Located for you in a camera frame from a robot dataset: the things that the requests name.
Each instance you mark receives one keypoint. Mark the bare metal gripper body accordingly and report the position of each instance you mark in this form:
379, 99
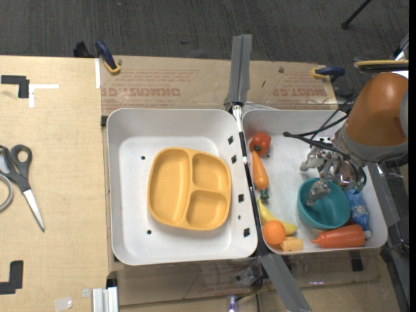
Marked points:
330, 161

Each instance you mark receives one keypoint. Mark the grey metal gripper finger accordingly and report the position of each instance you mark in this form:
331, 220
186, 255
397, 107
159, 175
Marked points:
317, 193
307, 164

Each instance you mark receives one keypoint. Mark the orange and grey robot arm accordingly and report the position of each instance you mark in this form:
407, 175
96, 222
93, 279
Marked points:
373, 115

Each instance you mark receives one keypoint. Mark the white plastic tray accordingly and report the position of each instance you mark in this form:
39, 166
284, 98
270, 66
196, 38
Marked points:
286, 171
133, 190

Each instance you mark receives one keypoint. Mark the teal bowl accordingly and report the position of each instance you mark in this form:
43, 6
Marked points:
331, 211

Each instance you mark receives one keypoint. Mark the orange carrot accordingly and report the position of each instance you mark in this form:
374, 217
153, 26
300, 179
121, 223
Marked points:
259, 172

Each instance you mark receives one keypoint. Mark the orange sauce bottle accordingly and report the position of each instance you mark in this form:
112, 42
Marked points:
343, 236

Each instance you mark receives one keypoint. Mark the red bell pepper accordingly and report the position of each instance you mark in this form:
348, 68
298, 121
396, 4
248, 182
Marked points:
261, 140

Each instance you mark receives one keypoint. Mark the yellow banana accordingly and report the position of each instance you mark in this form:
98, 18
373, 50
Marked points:
266, 214

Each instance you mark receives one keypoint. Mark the yellow cheese block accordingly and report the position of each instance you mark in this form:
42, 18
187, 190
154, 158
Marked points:
291, 244

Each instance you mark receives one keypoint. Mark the orange ball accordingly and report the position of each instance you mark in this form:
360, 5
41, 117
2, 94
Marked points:
274, 232

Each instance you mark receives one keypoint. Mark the orange divided plate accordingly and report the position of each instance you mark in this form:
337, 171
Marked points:
169, 187

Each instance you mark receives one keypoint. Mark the black stand leg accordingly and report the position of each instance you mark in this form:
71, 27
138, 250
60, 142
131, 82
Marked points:
365, 3

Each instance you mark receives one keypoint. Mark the brown cardboard board red print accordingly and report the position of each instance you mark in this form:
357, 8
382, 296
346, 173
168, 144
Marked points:
162, 83

